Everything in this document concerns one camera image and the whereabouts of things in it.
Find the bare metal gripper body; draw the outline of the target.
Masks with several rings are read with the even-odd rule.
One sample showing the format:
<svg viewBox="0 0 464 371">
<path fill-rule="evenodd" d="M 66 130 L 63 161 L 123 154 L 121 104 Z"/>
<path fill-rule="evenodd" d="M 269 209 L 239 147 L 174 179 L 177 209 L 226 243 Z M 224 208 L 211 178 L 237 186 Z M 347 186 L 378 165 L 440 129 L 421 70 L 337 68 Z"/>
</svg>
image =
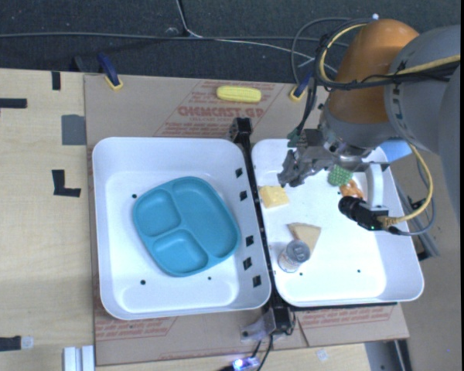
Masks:
<svg viewBox="0 0 464 371">
<path fill-rule="evenodd" d="M 295 156 L 299 168 L 312 168 L 315 175 L 327 171 L 331 179 L 351 179 L 365 169 L 363 161 L 372 148 L 360 148 L 326 134 L 319 129 L 305 129 L 297 142 Z"/>
</svg>

